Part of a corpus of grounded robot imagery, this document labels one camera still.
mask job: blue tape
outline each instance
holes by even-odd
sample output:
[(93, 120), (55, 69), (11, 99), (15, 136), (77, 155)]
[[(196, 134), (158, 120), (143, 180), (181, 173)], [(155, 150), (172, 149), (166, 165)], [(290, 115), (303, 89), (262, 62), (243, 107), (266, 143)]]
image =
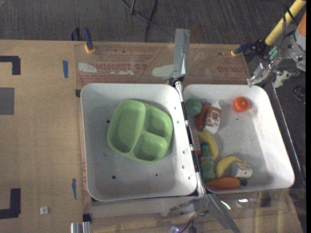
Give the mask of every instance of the blue tape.
[(63, 60), (63, 71), (64, 71), (65, 79), (69, 78), (69, 76), (68, 76), (68, 61), (67, 60)]
[(77, 180), (76, 179), (72, 179), (71, 187), (72, 187), (73, 196), (74, 196), (75, 200), (77, 199), (77, 184), (76, 183), (77, 183)]

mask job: metal bracket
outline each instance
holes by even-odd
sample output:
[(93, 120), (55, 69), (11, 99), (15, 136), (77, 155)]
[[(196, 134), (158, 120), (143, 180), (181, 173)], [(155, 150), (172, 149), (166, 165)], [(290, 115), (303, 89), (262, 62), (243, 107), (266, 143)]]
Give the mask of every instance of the metal bracket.
[(71, 233), (91, 233), (91, 223), (71, 223)]
[(230, 229), (234, 233), (241, 232), (223, 205), (223, 202), (220, 201), (216, 194), (208, 194), (178, 205), (170, 209), (170, 211), (166, 213), (166, 217), (172, 214), (193, 218), (196, 215), (205, 215), (208, 212), (217, 219), (224, 229)]
[(176, 79), (188, 74), (190, 50), (190, 31), (186, 29), (176, 29), (175, 32), (175, 54), (174, 69), (170, 78)]
[(273, 82), (274, 88), (279, 88), (283, 86), (283, 82), (290, 79), (293, 76), (291, 72), (288, 71), (280, 71), (276, 74), (276, 80)]
[[(304, 46), (299, 45), (298, 41), (304, 42)], [(306, 71), (306, 38), (296, 31), (294, 35), (291, 35), (290, 42), (288, 46), (289, 56), (296, 62), (298, 69)]]
[(254, 75), (250, 79), (247, 79), (248, 85), (251, 87), (255, 84), (261, 83), (268, 78), (270, 72), (271, 69), (269, 66), (265, 67), (263, 63), (259, 63), (259, 66), (254, 71)]
[(198, 159), (197, 159), (197, 156), (195, 153), (195, 149), (194, 149), (193, 137), (192, 137), (192, 133), (191, 133), (191, 129), (190, 129), (190, 123), (188, 121), (186, 104), (185, 104), (184, 96), (183, 96), (183, 85), (182, 85), (181, 81), (176, 81), (174, 83), (174, 85), (175, 85), (175, 88), (179, 94), (181, 107), (183, 109), (184, 120), (185, 120), (186, 130), (187, 130), (187, 134), (188, 134), (188, 139), (189, 139), (194, 169), (195, 169), (195, 175), (196, 175), (197, 183), (198, 183), (196, 190), (198, 191), (199, 196), (201, 196), (201, 195), (206, 194), (206, 190), (205, 190), (205, 187), (203, 185), (203, 181), (202, 181), (201, 174), (200, 174), (199, 162), (198, 162)]

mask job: toy orange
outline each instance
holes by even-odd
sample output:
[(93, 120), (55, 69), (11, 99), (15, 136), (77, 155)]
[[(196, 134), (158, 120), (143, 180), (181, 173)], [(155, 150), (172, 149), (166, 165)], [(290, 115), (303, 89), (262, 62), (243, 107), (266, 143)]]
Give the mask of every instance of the toy orange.
[(249, 101), (245, 97), (234, 99), (233, 108), (236, 112), (244, 112), (249, 109)]

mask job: black cable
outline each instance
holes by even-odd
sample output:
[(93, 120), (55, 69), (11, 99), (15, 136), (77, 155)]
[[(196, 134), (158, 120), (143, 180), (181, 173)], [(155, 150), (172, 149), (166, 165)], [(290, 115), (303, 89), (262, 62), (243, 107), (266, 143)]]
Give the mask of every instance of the black cable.
[(285, 38), (285, 35), (286, 35), (286, 17), (285, 17), (284, 13), (283, 13), (282, 17), (283, 17), (283, 36), (282, 36), (281, 42), (279, 43), (279, 45), (277, 47), (278, 49), (281, 48), (281, 45), (282, 45), (284, 38)]
[(185, 230), (189, 227), (189, 225), (191, 224), (191, 222), (193, 222), (193, 220), (190, 220), (190, 221), (185, 225), (185, 227), (184, 227), (181, 231), (179, 231), (179, 233), (185, 232)]
[[(128, 5), (126, 3), (125, 0), (121, 0), (121, 2), (129, 9), (131, 10), (131, 6)], [(137, 12), (137, 11), (133, 11), (133, 14), (136, 15), (136, 16), (139, 16), (141, 19), (143, 19), (144, 21), (147, 22), (147, 25), (146, 25), (146, 28), (145, 28), (145, 33), (144, 33), (144, 39), (145, 41), (147, 41), (147, 35), (148, 35), (148, 29), (149, 29), (149, 26), (152, 25), (153, 27), (159, 27), (163, 32), (165, 32), (166, 34), (170, 34), (168, 33), (166, 30), (163, 29), (163, 27), (169, 27), (169, 26), (164, 26), (164, 25), (156, 25), (154, 24), (153, 22), (151, 22), (151, 19), (152, 19), (152, 16), (154, 14), (154, 11), (155, 11), (155, 8), (156, 8), (156, 0), (153, 0), (153, 4), (152, 4), (152, 10), (150, 12), (150, 14), (148, 15), (148, 17), (146, 18), (145, 16), (143, 16), (141, 13)]]
[(296, 31), (296, 29), (288, 32), (286, 35), (285, 35), (285, 38), (288, 37), (288, 36), (291, 36), (294, 32)]
[(286, 8), (288, 14), (290, 15), (290, 17), (292, 18), (292, 20), (294, 21), (294, 23), (296, 24), (296, 26), (298, 26), (298, 22), (296, 21), (295, 17), (292, 15), (289, 7), (285, 6), (285, 8)]

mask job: wooden table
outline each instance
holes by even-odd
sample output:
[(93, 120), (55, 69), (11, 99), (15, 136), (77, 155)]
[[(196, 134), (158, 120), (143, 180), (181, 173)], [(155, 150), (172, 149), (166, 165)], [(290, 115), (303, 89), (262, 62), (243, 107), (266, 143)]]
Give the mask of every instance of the wooden table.
[[(0, 55), (21, 59), (21, 75), (12, 75), (11, 63), (0, 63), (0, 87), (14, 88), (15, 95), (14, 115), (0, 115), (0, 209), (9, 208), (10, 189), (21, 189), (21, 213), (15, 218), (1, 219), (0, 232), (69, 232), (72, 222), (82, 222), (85, 204), (74, 54), (74, 46), (82, 44), (0, 41)], [(63, 60), (69, 64), (68, 78), (64, 76)], [(71, 186), (73, 179), (76, 180), (76, 199)], [(40, 215), (43, 206), (49, 208), (47, 215)], [(290, 208), (292, 210), (281, 219), (281, 232), (301, 232), (294, 208)], [(95, 232), (137, 233), (141, 224), (154, 227), (152, 217), (121, 215), (115, 219), (119, 227), (114, 227), (113, 219), (98, 216), (92, 228)], [(275, 232), (263, 230), (265, 224), (258, 222), (265, 218), (270, 218), (272, 224), (280, 224), (278, 216), (241, 218), (237, 224), (241, 229), (248, 229), (245, 232), (254, 232), (253, 224), (261, 229), (258, 232)], [(211, 228), (221, 229), (218, 222), (206, 227)]]

